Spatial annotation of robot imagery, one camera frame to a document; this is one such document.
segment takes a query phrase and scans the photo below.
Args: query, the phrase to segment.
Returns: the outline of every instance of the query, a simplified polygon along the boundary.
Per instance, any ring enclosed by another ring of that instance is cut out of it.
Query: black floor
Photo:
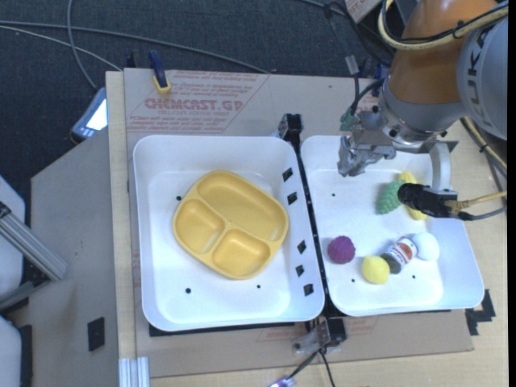
[[[311,0],[329,3],[343,0]],[[64,42],[69,0],[0,0],[0,25],[19,27]],[[373,11],[362,23],[375,27]],[[349,76],[344,57],[354,54],[365,77],[375,60],[351,24],[334,17],[337,40],[321,7],[299,0],[74,0],[73,26],[123,32],[234,58],[221,60],[184,48],[90,31],[75,31],[75,44],[119,68],[132,51],[140,67],[156,49],[167,69],[217,70],[315,76]],[[8,24],[30,22],[59,25]],[[378,56],[389,53],[367,38]],[[84,53],[22,31],[0,28],[0,176],[30,207],[30,179],[75,146],[69,131],[112,68]]]

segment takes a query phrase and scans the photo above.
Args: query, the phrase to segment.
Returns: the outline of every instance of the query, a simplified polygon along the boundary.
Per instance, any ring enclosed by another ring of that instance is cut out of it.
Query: white ball
[[[419,232],[412,237],[418,248],[418,257],[426,261],[435,261],[439,258],[439,242],[430,232]]]

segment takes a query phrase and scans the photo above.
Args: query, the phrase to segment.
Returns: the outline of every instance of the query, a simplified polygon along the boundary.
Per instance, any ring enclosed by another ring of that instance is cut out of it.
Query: blue clamp
[[[163,63],[161,63],[161,59],[158,56],[156,50],[151,50],[148,53],[148,58],[151,61],[151,67],[154,69],[154,76],[152,80],[154,81],[154,86],[156,87],[159,94],[167,94],[172,90],[172,85],[167,78],[167,75],[164,72]]]

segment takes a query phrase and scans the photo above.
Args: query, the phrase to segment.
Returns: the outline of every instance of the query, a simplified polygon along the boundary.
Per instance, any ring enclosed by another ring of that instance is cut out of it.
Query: smartphone
[[[72,140],[80,143],[107,126],[106,88],[102,87],[88,105],[85,113],[72,127]]]

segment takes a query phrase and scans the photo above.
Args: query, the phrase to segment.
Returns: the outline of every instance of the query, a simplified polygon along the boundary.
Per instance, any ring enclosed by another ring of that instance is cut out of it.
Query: purple ball
[[[338,236],[328,245],[328,256],[337,264],[346,264],[355,258],[355,245],[347,236]]]

